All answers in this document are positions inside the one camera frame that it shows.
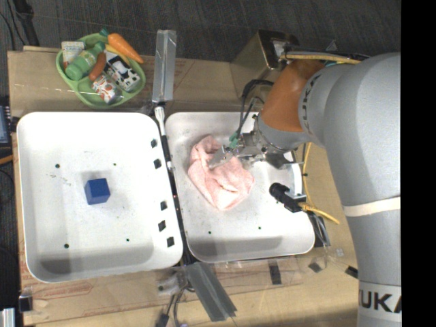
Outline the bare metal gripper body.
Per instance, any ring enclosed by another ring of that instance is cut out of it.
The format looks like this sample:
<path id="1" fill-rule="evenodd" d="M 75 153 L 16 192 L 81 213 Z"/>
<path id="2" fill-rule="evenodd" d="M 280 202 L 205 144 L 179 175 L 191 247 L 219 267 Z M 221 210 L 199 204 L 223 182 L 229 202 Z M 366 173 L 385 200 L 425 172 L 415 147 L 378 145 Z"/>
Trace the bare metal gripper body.
<path id="1" fill-rule="evenodd" d="M 272 152 L 272 147 L 265 143 L 254 131 L 242 133 L 238 137 L 236 146 L 234 148 L 234 155 L 237 158 L 259 155 L 263 157 L 263 161 L 266 159 L 267 154 Z"/>

